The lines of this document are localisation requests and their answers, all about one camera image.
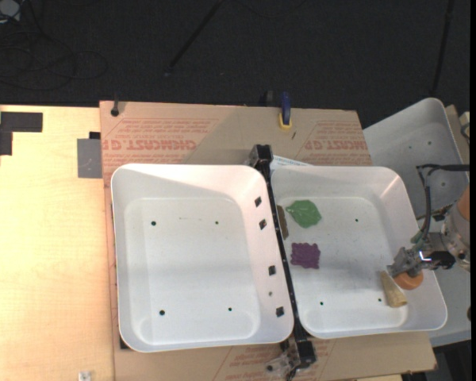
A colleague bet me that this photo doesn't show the black block with thin wires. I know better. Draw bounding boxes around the black block with thin wires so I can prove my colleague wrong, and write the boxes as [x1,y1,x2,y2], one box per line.
[247,144,274,169]
[292,338,318,369]

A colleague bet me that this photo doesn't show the black cylinder on white bracket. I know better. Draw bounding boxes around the black cylinder on white bracket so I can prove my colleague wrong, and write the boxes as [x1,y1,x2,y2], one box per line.
[417,249,458,271]

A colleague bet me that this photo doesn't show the brown cardboard board red print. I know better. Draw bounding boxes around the brown cardboard board red print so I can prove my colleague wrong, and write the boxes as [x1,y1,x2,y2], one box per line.
[98,100,438,381]

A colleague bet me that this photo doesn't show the orange doughnut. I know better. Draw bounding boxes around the orange doughnut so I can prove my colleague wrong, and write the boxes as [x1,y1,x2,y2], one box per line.
[394,270,425,291]

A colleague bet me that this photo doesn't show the white printed paper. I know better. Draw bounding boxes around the white printed paper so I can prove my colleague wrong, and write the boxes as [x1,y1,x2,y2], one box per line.
[272,155,315,169]

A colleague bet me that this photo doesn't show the purple grapes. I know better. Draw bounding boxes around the purple grapes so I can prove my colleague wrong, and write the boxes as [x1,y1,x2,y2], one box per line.
[290,241,322,270]

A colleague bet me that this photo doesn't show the green lettuce leaf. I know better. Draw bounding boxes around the green lettuce leaf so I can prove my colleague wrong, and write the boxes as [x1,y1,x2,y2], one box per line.
[284,199,323,229]

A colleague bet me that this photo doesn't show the brown biscuit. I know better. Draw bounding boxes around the brown biscuit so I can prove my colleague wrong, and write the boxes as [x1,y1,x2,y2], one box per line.
[276,205,290,241]

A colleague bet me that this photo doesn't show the tan ice cream cone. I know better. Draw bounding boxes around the tan ice cream cone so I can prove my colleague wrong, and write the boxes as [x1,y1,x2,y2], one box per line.
[379,270,409,308]

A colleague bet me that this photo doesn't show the white plastic tray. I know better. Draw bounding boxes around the white plastic tray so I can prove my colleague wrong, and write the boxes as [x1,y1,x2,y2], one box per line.
[109,163,295,353]
[269,164,448,340]

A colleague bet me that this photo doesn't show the thin black rod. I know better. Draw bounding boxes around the thin black rod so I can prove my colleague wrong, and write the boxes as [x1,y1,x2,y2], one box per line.
[258,160,309,345]

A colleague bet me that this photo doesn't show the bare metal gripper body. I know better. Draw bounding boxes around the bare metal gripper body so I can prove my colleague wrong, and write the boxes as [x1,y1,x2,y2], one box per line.
[426,223,471,271]

